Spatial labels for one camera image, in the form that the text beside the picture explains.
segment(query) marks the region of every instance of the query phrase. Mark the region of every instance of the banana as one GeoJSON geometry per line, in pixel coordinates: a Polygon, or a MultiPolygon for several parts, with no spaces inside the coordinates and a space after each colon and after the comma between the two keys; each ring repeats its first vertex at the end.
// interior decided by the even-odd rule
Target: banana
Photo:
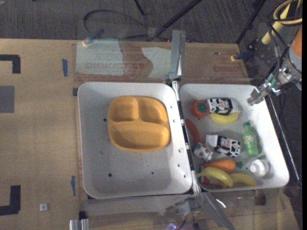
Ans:
{"type": "Polygon", "coordinates": [[[233,187],[234,185],[231,177],[225,171],[214,167],[204,168],[200,173],[196,174],[196,176],[198,178],[200,176],[214,177],[229,187],[233,187]]]}
{"type": "Polygon", "coordinates": [[[256,181],[248,174],[245,173],[231,173],[229,174],[233,183],[244,183],[249,186],[256,186],[256,181]]]}
{"type": "Polygon", "coordinates": [[[235,122],[239,118],[239,113],[240,111],[228,115],[221,115],[216,113],[211,113],[209,115],[214,122],[226,125],[235,122]]]}

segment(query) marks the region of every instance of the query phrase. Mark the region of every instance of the wooden surface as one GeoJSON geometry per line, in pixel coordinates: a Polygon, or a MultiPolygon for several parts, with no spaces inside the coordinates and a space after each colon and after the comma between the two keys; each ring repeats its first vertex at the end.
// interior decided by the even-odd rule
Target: wooden surface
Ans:
{"type": "MultiPolygon", "coordinates": [[[[0,54],[21,57],[21,74],[12,74],[11,65],[0,61],[0,85],[15,86],[14,113],[0,113],[0,206],[9,204],[10,186],[21,186],[21,210],[0,216],[0,230],[67,230],[70,219],[78,219],[79,210],[86,208],[78,186],[79,130],[72,95],[76,43],[0,39],[0,54]],[[68,61],[67,77],[62,59],[68,61]],[[48,203],[49,210],[40,212],[43,203],[48,203]]],[[[279,198],[283,207],[277,211],[249,212],[230,220],[237,229],[298,229],[288,198],[283,194],[279,198]]],[[[164,230],[165,222],[154,221],[154,215],[121,216],[126,220],[112,215],[105,221],[93,216],[90,229],[164,230]]],[[[221,229],[207,216],[200,226],[221,229]]]]}

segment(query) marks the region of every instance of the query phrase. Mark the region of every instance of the small gray square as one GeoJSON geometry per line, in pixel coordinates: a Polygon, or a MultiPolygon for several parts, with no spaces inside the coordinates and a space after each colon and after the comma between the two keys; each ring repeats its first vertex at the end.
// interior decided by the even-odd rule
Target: small gray square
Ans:
{"type": "Polygon", "coordinates": [[[0,113],[14,113],[15,86],[0,86],[0,113]]]}

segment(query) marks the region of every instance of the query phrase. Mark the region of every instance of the tomato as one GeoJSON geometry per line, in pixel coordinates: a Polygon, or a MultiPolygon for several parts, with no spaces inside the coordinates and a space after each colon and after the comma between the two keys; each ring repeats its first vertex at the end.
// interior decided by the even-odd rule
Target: tomato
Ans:
{"type": "Polygon", "coordinates": [[[205,117],[209,113],[209,107],[206,101],[195,101],[191,110],[193,116],[197,118],[205,117]]]}

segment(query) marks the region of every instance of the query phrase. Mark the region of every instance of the carrot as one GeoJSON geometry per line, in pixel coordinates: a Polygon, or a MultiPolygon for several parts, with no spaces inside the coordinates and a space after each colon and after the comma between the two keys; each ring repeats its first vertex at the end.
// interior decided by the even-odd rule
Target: carrot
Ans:
{"type": "Polygon", "coordinates": [[[201,141],[201,135],[200,135],[198,129],[196,128],[195,124],[193,124],[193,122],[189,119],[186,119],[185,122],[186,122],[186,126],[187,126],[188,130],[191,132],[194,144],[196,144],[197,142],[200,142],[201,141]]]}
{"type": "Polygon", "coordinates": [[[207,162],[202,165],[202,169],[206,167],[214,167],[214,168],[221,169],[225,172],[231,172],[235,169],[236,162],[231,159],[223,159],[223,160],[207,162]]]}

